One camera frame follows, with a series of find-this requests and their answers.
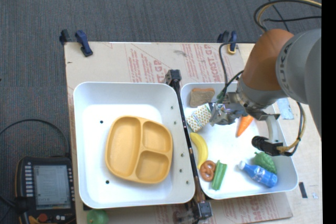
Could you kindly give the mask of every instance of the table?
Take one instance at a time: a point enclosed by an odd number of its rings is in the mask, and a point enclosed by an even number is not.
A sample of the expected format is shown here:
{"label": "table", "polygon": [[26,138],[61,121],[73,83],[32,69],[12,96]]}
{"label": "table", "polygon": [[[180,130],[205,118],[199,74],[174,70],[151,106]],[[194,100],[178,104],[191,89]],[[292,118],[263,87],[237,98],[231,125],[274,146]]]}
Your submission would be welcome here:
{"label": "table", "polygon": [[[72,94],[75,87],[85,81],[106,82],[163,82],[166,72],[179,69],[182,83],[223,82],[224,75],[219,60],[219,44],[195,43],[132,43],[89,42],[93,55],[85,57],[81,44],[64,44],[68,104],[72,145],[75,190],[78,190],[76,136]],[[223,50],[228,77],[244,68],[253,45],[238,44],[236,54]],[[289,98],[294,120],[278,119],[288,144],[297,137],[299,108]],[[257,195],[211,201],[213,216],[204,223],[322,223],[322,144],[309,107],[302,105],[307,116],[306,130],[297,151],[292,156],[299,182],[304,185],[307,198],[300,187],[278,194]],[[276,113],[280,113],[274,104]],[[183,205],[157,205],[146,207],[113,208],[108,211],[110,223],[173,223],[172,212]],[[83,209],[76,191],[77,222],[86,223],[87,211]]]}

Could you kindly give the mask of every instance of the gray floor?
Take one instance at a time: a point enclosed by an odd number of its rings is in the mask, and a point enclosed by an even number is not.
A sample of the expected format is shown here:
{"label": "gray floor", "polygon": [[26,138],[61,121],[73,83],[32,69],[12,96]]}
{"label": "gray floor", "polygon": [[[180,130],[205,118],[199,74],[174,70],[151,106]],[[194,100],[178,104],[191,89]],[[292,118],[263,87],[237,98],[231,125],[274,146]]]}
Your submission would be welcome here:
{"label": "gray floor", "polygon": [[[216,42],[224,30],[238,41],[261,34],[254,11],[268,0],[0,0],[0,128],[38,118],[69,136],[64,51],[59,35],[83,30],[89,41]],[[283,18],[319,16],[321,10],[298,3],[276,5]],[[279,19],[272,8],[266,17]],[[268,23],[285,29],[283,23]],[[287,23],[296,34],[320,28],[321,19]],[[0,133],[0,195],[14,199],[17,162],[23,156],[63,154],[60,133],[27,121]],[[0,200],[0,219],[8,206]],[[10,209],[1,223],[19,223]]]}

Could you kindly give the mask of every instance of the screen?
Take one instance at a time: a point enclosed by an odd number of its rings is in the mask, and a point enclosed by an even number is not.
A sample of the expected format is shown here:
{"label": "screen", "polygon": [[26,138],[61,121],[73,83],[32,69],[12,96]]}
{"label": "screen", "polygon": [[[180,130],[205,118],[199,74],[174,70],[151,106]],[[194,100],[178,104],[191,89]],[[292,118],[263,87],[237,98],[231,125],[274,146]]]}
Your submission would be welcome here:
{"label": "screen", "polygon": [[66,165],[34,166],[36,209],[71,208]]}

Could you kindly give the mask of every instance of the brown pretzel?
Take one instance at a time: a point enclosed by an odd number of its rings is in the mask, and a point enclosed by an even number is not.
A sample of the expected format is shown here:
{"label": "brown pretzel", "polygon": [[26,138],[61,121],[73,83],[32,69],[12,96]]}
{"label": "brown pretzel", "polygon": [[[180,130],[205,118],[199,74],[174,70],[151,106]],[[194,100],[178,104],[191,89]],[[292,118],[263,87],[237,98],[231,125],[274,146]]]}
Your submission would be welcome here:
{"label": "brown pretzel", "polygon": [[214,179],[216,164],[213,161],[207,160],[205,161],[199,171],[201,173],[201,177],[207,181],[210,182],[212,179]]}

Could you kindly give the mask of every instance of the green celery stick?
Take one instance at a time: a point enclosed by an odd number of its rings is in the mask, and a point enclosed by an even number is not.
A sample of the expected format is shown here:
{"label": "green celery stick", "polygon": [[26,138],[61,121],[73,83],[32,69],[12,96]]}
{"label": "green celery stick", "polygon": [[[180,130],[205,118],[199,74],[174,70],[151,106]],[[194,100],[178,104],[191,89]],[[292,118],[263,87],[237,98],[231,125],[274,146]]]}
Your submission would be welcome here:
{"label": "green celery stick", "polygon": [[219,190],[221,188],[220,186],[223,182],[226,168],[227,164],[221,163],[219,160],[217,161],[214,179],[212,180],[211,184],[211,187],[214,190]]}

